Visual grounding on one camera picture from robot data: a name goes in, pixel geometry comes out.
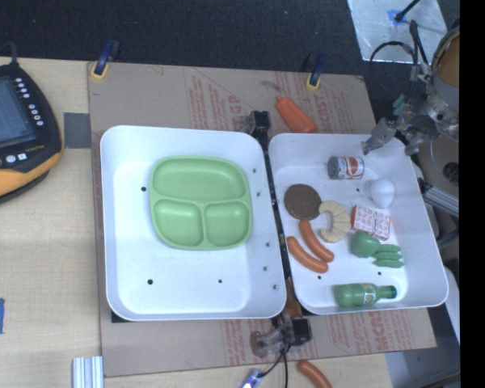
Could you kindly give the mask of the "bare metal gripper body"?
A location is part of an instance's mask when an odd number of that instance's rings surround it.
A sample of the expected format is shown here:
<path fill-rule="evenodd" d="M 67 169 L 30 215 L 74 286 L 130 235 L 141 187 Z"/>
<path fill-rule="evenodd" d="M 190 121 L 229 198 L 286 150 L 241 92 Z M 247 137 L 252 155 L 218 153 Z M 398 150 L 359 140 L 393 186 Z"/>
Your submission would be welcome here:
<path fill-rule="evenodd" d="M 406 135 L 421 133 L 430 139 L 459 139 L 459 113 L 446 103 L 408 103 L 397 118 L 397 126 Z"/>

